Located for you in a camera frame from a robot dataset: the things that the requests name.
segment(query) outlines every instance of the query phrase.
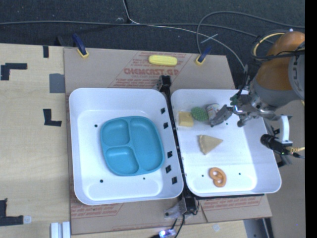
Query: green round object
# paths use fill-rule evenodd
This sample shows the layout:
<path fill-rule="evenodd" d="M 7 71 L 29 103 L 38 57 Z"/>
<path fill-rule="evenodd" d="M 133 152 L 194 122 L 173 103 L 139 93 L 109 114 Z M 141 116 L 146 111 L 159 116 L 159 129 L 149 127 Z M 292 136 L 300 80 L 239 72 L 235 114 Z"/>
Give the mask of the green round object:
<path fill-rule="evenodd" d="M 197 121 L 207 121 L 208 113 L 205 109 L 200 107 L 194 107 L 190 111 L 192 117 Z"/>

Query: black hole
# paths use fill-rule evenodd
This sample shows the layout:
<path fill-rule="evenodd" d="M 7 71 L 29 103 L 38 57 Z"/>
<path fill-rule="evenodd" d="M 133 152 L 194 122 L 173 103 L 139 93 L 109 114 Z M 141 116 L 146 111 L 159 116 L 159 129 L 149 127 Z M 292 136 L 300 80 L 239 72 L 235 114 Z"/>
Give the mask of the black hole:
<path fill-rule="evenodd" d="M 166 173 L 168 173 L 168 172 L 170 172 L 170 171 L 172 170 L 172 168 L 171 168 L 170 165 L 169 165 L 169 166 L 167 166 L 167 167 L 165 168 L 165 170 L 166 170 Z"/>
<path fill-rule="evenodd" d="M 177 177 L 172 178 L 172 184 L 175 184 L 175 183 L 177 183 Z"/>

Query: blue plate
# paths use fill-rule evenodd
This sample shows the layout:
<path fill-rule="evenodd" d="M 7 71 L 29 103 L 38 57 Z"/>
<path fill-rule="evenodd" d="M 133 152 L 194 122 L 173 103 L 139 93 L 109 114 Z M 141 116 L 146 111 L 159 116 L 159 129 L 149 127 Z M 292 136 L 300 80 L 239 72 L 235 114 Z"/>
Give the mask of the blue plate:
<path fill-rule="evenodd" d="M 146 117 L 111 119 L 103 124 L 100 136 L 107 166 L 116 175 L 148 174 L 165 161 L 159 132 Z"/>

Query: blue clip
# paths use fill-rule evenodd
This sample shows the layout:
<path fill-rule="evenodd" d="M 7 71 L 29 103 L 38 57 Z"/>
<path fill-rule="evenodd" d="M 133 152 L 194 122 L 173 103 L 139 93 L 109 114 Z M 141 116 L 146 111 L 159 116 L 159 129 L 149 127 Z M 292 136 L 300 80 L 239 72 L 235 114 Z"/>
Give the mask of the blue clip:
<path fill-rule="evenodd" d="M 210 51 L 211 51 L 211 46 L 207 47 L 204 50 L 204 52 L 196 58 L 195 63 L 197 65 L 202 65 L 206 59 L 206 55 L 208 55 L 210 53 Z"/>
<path fill-rule="evenodd" d="M 80 54 L 82 58 L 86 58 L 89 56 L 88 51 L 86 51 L 85 45 L 82 42 L 82 40 L 79 38 L 77 34 L 72 34 L 71 36 L 73 38 L 73 41 L 75 42 L 76 46 L 78 47 L 77 51 Z"/>

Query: white tray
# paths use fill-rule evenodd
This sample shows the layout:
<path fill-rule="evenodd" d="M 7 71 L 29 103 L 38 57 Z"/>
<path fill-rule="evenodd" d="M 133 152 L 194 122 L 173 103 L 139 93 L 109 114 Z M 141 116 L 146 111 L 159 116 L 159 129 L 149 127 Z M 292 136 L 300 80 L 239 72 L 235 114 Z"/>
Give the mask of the white tray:
<path fill-rule="evenodd" d="M 168 108 L 153 89 L 80 88 L 69 97 L 74 189 L 84 204 L 98 205 L 177 197 L 183 179 Z M 106 165 L 100 128 L 107 120 L 143 116 L 160 134 L 165 162 L 149 174 L 118 176 Z"/>
<path fill-rule="evenodd" d="M 238 127 L 237 115 L 211 127 L 207 122 L 194 121 L 193 127 L 178 126 L 178 112 L 193 107 L 218 103 L 227 104 L 237 90 L 177 90 L 171 101 L 176 120 L 177 137 L 188 188 L 197 196 L 230 196 L 274 193 L 281 186 L 281 178 L 272 150 L 263 146 L 260 137 L 266 134 L 262 118 L 247 121 Z M 199 148 L 198 135 L 222 139 L 216 148 L 204 155 Z M 209 177 L 209 169 L 218 167 L 227 176 L 224 187 L 216 187 Z"/>

